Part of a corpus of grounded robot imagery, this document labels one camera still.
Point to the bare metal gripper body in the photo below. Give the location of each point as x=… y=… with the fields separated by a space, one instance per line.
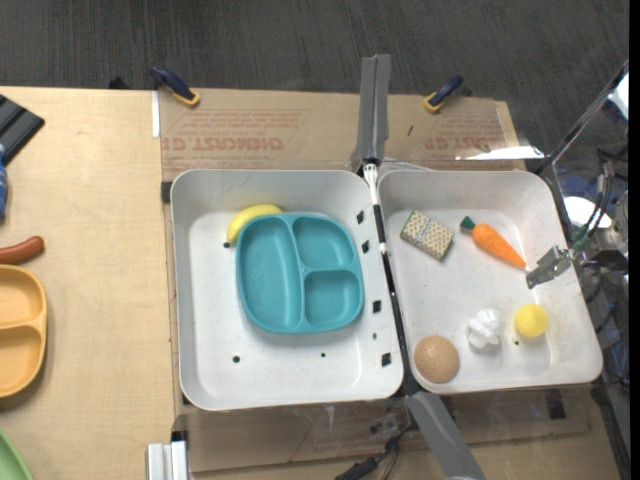
x=607 y=255

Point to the patterned small packet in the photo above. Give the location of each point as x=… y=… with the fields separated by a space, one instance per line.
x=426 y=234

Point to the yellow banana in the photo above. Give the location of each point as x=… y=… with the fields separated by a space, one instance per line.
x=243 y=216

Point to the black ribbed panel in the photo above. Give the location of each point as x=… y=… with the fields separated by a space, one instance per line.
x=15 y=125

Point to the blue divided plate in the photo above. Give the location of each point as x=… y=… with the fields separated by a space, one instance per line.
x=270 y=273

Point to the brown sausage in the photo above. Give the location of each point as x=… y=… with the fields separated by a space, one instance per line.
x=22 y=250

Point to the green divided plate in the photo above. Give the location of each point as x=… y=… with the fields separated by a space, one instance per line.
x=10 y=460

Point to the tan round bread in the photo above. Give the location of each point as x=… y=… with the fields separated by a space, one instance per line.
x=436 y=359

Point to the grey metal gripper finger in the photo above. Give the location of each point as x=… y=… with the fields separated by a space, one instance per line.
x=545 y=275
x=555 y=257

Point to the thin black and white rod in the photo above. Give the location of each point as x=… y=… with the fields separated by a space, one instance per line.
x=384 y=248

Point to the orange divided plate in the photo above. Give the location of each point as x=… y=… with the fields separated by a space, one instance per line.
x=20 y=328

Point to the brown cardboard board red print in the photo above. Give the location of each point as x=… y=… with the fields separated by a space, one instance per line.
x=320 y=133

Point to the blue bottle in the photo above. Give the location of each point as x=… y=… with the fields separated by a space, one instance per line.
x=2 y=183

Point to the orange carrot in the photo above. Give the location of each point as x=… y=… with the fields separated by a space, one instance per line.
x=492 y=242

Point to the white plastic tray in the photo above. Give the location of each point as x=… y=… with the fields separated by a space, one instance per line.
x=465 y=288
x=280 y=368

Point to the white lumpy toy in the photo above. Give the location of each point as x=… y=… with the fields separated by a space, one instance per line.
x=485 y=329

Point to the yellow ball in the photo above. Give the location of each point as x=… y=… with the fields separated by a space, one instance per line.
x=531 y=320

